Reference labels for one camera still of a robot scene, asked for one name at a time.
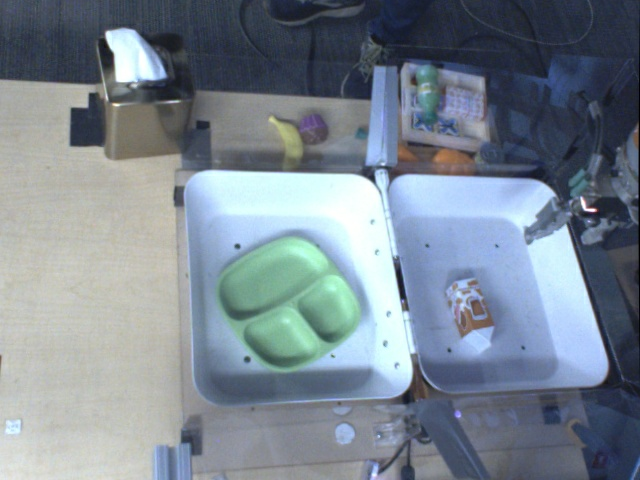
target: light wood tabletop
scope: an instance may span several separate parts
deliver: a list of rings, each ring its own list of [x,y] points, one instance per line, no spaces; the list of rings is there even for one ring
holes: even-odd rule
[[[0,81],[3,480],[151,478],[154,446],[180,439],[180,157],[111,161],[99,147],[70,147],[70,109],[94,91]],[[569,443],[482,458],[499,478],[586,473]],[[416,466],[420,478],[449,478],[435,451]],[[361,471],[358,461],[226,476],[359,480]]]

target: brown and white carton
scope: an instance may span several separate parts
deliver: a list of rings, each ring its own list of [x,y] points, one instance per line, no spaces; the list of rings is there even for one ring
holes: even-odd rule
[[[478,352],[489,348],[494,324],[478,280],[456,281],[446,295],[460,337]]]

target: banana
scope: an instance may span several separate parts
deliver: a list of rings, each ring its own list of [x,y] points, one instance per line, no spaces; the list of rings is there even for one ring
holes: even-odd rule
[[[282,170],[293,171],[298,168],[300,161],[302,160],[302,154],[304,153],[304,146],[302,144],[302,138],[300,132],[291,123],[286,121],[280,121],[274,116],[269,117],[269,122],[273,124],[284,144],[284,158],[282,159]]]

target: green tray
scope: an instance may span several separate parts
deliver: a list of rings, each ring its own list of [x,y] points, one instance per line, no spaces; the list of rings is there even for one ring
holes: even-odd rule
[[[277,372],[324,356],[360,322],[346,279],[317,245],[299,237],[274,240],[232,263],[220,275],[217,297],[253,357]]]

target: shoe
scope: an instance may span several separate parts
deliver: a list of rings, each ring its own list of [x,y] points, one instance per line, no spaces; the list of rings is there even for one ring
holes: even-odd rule
[[[365,0],[265,0],[267,14],[281,25],[298,26],[321,17],[349,18],[364,9]]]
[[[387,63],[391,49],[368,35],[360,46],[360,60],[349,70],[340,86],[343,98],[371,97],[373,68]]]

